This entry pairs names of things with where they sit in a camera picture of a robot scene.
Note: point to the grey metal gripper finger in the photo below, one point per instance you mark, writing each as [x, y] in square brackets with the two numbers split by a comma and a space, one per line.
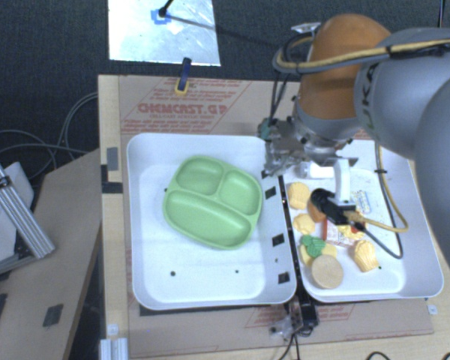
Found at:
[269, 169]
[281, 168]

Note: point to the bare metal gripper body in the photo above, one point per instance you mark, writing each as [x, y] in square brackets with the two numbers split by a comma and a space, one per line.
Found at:
[289, 144]

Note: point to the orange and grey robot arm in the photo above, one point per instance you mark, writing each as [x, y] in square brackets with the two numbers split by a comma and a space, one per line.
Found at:
[405, 99]

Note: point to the yellow shell-shaped biscuit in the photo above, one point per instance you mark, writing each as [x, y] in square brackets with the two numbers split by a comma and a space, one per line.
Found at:
[365, 256]
[298, 195]
[303, 224]

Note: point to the orange round toy food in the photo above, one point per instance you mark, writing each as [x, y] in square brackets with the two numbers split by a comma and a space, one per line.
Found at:
[315, 214]

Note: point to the green divided plate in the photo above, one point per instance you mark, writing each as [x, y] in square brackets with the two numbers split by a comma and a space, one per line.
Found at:
[206, 208]

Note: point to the green broccoli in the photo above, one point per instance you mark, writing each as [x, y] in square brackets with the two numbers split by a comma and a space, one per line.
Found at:
[313, 246]

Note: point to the yellow and red pizza slice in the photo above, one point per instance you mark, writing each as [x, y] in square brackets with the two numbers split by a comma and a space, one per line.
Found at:
[345, 234]

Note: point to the brown cardboard board red print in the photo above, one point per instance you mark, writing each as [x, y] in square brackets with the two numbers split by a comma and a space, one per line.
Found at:
[195, 103]

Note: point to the tan round biscuit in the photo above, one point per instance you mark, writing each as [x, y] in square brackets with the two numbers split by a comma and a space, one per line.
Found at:
[327, 272]

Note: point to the white plastic tray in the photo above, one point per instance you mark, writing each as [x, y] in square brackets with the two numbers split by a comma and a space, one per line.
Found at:
[405, 276]
[202, 276]

